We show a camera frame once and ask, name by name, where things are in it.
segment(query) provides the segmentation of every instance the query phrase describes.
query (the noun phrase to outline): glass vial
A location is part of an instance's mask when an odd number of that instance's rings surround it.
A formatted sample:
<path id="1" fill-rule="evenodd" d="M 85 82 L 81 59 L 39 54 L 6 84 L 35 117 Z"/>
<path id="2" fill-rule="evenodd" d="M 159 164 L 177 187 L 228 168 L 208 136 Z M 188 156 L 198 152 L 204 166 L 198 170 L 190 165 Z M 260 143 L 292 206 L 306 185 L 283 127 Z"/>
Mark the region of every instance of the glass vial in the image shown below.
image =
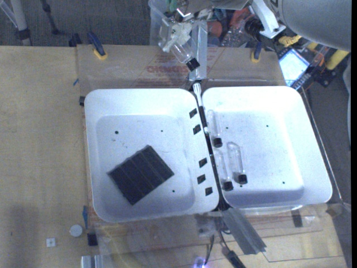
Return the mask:
<path id="1" fill-rule="evenodd" d="M 223 189 L 226 192 L 233 190 L 233 183 L 232 183 L 232 180 L 231 180 L 230 176 L 228 175 L 227 169 L 225 167 L 225 162 L 224 162 L 222 152 L 219 150 L 215 150 L 214 159 L 216 161 L 216 167 L 217 167 L 219 178 L 223 185 Z"/>
<path id="2" fill-rule="evenodd" d="M 234 142 L 228 142 L 227 151 L 229 168 L 233 173 L 234 180 L 241 185 L 246 184 L 248 180 L 243 168 L 242 148 Z"/>
<path id="3" fill-rule="evenodd" d="M 212 139 L 213 146 L 215 148 L 222 147 L 222 138 L 221 138 L 221 127 L 218 117 L 213 110 L 209 110 L 206 115 L 208 128 L 210 130 L 210 136 Z"/>
<path id="4" fill-rule="evenodd" d="M 193 58 L 192 48 L 188 42 L 183 45 L 176 42 L 172 45 L 170 50 L 179 62 L 187 65 L 190 71 L 200 66 L 199 62 Z"/>

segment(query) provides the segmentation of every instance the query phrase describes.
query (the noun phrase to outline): white plastic tray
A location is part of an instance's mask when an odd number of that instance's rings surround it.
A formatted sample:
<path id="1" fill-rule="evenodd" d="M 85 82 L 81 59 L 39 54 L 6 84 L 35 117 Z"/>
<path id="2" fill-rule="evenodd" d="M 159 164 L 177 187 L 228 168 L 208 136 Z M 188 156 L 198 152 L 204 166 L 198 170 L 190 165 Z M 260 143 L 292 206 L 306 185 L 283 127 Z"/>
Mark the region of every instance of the white plastic tray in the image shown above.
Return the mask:
<path id="1" fill-rule="evenodd" d="M 204 213 L 219 200 L 194 96 L 182 89 L 95 90 L 85 98 L 86 130 L 98 216 L 108 222 Z M 125 159 L 150 145 L 174 176 L 131 205 L 107 175 Z M 206 158 L 207 164 L 199 167 Z M 198 184 L 197 177 L 205 175 Z M 206 189 L 213 192 L 206 196 Z"/>
<path id="2" fill-rule="evenodd" d="M 228 173 L 227 142 L 243 148 L 248 183 L 224 192 L 236 208 L 324 203 L 332 187 L 299 93 L 289 87 L 210 88 L 205 111 L 220 122 Z"/>

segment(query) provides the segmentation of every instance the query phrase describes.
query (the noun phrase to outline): black cap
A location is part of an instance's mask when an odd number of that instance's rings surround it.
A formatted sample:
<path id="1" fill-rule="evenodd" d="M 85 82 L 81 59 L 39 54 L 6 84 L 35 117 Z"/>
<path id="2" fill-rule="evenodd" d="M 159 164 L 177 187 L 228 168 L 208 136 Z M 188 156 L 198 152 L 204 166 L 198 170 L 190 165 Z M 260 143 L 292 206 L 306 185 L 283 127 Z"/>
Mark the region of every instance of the black cap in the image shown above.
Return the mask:
<path id="1" fill-rule="evenodd" d="M 248 183 L 247 175 L 239 175 L 238 176 L 238 183 L 241 185 L 245 185 Z"/>
<path id="2" fill-rule="evenodd" d="M 189 60 L 186 65 L 190 71 L 194 71 L 200 66 L 200 63 L 195 58 L 193 58 L 192 60 Z"/>
<path id="3" fill-rule="evenodd" d="M 226 191 L 226 192 L 229 192 L 231 190 L 233 190 L 233 183 L 231 181 L 226 181 L 224 184 L 223 184 L 223 189 Z"/>
<path id="4" fill-rule="evenodd" d="M 221 148 L 223 146 L 222 139 L 221 138 L 214 138 L 213 139 L 213 146 L 215 148 Z"/>

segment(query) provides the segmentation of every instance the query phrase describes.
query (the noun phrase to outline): white cap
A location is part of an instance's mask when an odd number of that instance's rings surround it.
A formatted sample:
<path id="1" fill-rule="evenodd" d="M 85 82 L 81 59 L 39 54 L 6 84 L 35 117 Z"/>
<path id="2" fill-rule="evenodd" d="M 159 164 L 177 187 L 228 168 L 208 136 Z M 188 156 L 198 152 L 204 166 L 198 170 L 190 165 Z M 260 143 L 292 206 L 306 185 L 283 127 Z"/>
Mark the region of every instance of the white cap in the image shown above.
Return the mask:
<path id="1" fill-rule="evenodd" d="M 71 227 L 71 229 L 69 230 L 69 233 L 73 236 L 73 237 L 79 237 L 82 235 L 83 232 L 83 228 L 82 226 L 80 226 L 79 224 L 75 224 Z"/>

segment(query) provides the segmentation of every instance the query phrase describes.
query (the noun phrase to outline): black rubber stopper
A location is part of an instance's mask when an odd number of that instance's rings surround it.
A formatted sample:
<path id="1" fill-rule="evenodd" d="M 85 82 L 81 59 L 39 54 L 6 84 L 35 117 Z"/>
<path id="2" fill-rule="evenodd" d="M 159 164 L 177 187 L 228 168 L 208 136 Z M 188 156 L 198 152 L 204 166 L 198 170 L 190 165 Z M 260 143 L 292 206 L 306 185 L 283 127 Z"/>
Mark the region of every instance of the black rubber stopper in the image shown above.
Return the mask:
<path id="1" fill-rule="evenodd" d="M 214 138 L 213 139 L 213 146 L 215 148 L 221 148 L 223 146 L 222 139 L 221 138 Z"/>
<path id="2" fill-rule="evenodd" d="M 200 66 L 200 63 L 195 58 L 193 58 L 192 60 L 188 61 L 186 65 L 190 71 L 194 71 Z"/>
<path id="3" fill-rule="evenodd" d="M 98 240 L 95 233 L 87 233 L 88 245 L 89 246 L 97 246 Z"/>
<path id="4" fill-rule="evenodd" d="M 223 184 L 223 189 L 226 191 L 226 192 L 229 192 L 231 190 L 233 190 L 233 183 L 231 181 L 226 181 L 224 184 Z"/>
<path id="5" fill-rule="evenodd" d="M 238 176 L 238 183 L 241 185 L 245 185 L 248 183 L 247 175 L 239 175 Z"/>

